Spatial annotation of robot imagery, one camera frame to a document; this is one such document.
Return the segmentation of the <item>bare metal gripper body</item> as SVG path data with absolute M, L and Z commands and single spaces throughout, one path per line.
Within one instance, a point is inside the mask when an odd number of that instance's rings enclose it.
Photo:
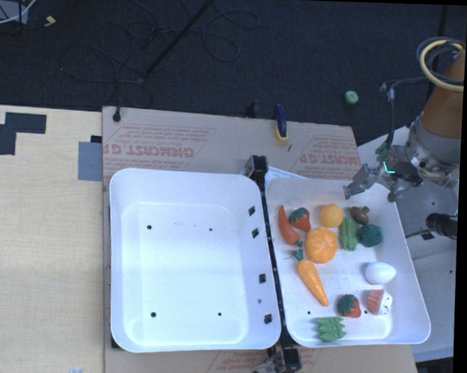
M 453 174 L 457 167 L 437 159 L 423 148 L 407 145 L 391 145 L 381 155 L 384 173 L 419 186 L 423 181 L 431 182 L 443 188 L 454 188 L 459 179 Z

